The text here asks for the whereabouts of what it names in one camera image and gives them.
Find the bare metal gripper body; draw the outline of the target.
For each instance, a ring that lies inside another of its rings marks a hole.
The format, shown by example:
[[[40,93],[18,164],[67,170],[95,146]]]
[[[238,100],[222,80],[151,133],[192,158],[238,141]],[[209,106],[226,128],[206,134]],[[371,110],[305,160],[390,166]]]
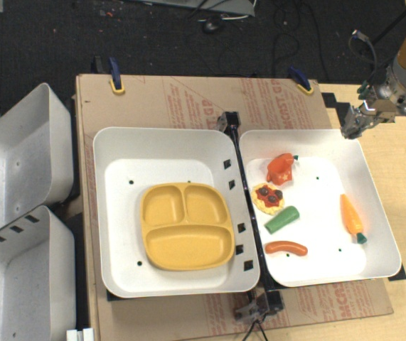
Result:
[[[387,80],[381,85],[368,85],[361,93],[363,112],[375,120],[392,122],[406,117],[406,88],[399,82]]]

